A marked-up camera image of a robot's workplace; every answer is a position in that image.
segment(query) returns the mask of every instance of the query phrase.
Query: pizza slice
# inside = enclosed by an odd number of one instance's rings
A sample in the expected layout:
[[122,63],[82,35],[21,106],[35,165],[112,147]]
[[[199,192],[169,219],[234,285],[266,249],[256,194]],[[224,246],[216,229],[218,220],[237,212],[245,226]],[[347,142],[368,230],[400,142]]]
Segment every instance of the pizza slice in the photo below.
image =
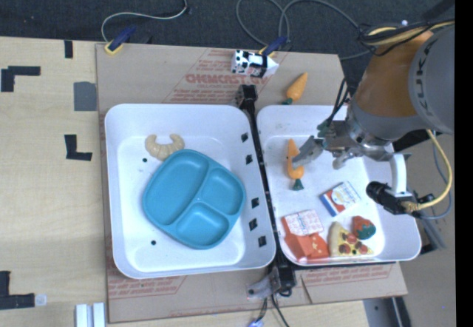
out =
[[363,256],[373,254],[370,247],[361,242],[352,232],[343,228],[339,222],[333,222],[328,232],[330,256]]

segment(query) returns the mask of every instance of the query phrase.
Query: toy carrot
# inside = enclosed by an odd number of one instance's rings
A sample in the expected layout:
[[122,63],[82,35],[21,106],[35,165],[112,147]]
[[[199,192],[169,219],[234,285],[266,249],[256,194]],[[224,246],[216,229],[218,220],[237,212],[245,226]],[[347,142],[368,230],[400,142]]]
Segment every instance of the toy carrot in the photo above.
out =
[[282,104],[290,105],[294,101],[298,101],[302,97],[302,93],[307,83],[307,72],[302,73],[286,90],[286,101]]
[[304,175],[304,167],[301,165],[295,169],[293,168],[293,157],[298,154],[299,150],[296,146],[296,142],[293,139],[289,139],[289,143],[287,144],[287,174],[293,180],[296,180],[293,190],[302,190],[304,188],[301,181],[301,178]]

